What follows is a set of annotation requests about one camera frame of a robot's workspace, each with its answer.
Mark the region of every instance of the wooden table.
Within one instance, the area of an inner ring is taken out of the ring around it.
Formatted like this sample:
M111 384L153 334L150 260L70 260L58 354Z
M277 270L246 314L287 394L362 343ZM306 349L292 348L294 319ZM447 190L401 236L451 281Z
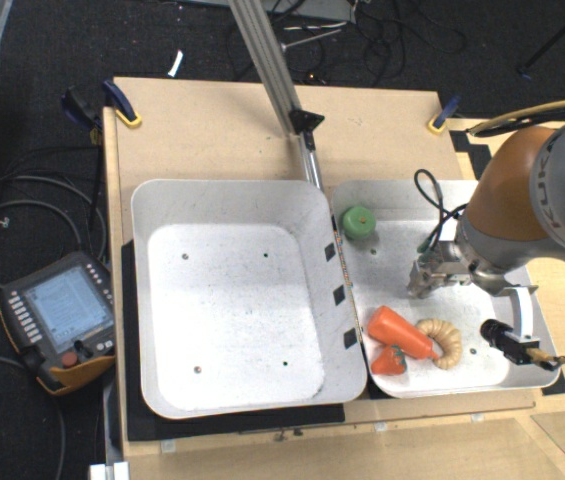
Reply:
M167 442L126 436L121 246L133 237L130 197L155 178L299 179L297 144L282 134L260 84L121 78L142 115L131 130L104 109L107 196L116 310L122 455L131 478L565 478L565 393L511 390L345 404L346 423L222 434ZM303 107L326 116L316 130L327 197L349 179L473 179L448 131L426 123L437 93L297 88ZM451 121L466 129L472 122ZM504 137L472 139L497 150ZM529 265L558 353L565 353L565 264Z

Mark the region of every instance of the orange plastic object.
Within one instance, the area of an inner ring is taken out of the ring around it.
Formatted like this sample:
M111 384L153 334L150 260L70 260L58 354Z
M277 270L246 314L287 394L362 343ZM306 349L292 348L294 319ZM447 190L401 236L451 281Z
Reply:
M376 375L400 375L405 371L404 352L397 345L384 347L376 360L371 363L371 372Z
M371 338L385 345L397 345L415 359L439 358L433 350L433 340L387 306L380 306L373 313L366 331Z

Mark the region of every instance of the display screen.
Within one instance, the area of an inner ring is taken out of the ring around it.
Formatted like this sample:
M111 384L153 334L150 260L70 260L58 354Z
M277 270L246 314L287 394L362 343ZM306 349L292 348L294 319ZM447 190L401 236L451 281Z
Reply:
M107 303L82 267L76 266L23 292L42 319L58 352L93 330L113 325Z

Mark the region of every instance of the black floor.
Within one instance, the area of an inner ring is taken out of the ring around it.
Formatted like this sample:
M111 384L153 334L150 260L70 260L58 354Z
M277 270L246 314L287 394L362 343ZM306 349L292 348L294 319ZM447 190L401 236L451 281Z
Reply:
M308 33L283 26L318 23L274 19L286 43ZM357 19L358 28L347 25L289 50L297 83L434 90L442 103L459 95L457 114L476 117L565 99L565 35L528 77L516 70L565 25L565 0L372 0L359 6ZM14 0L0 56L0 176L14 168L44 173L90 195L95 150L88 147L88 132L63 114L60 97L76 86L98 108L103 79L165 77L178 49L185 56L179 78L257 80L253 69L245 69L249 58L226 8L158 0ZM29 154L50 147L60 149ZM23 197L60 206L86 236L88 209L66 191L0 184L0 203ZM0 225L0 282L72 247L52 214L13 208L1 211L4 217L11 224ZM90 239L97 249L97 231ZM1 324L0 356L15 358ZM57 400L66 423L63 479L84 479L90 464L104 460L100 391L95 382ZM53 402L23 372L0 363L0 479L54 478L60 430Z

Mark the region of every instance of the beige ring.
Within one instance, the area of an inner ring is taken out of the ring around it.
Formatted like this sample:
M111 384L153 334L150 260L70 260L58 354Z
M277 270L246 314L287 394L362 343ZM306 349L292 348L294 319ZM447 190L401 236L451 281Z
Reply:
M442 349L442 356L433 360L433 364L443 370L453 368L462 358L462 335L451 323L437 318L420 320L416 327L435 340Z

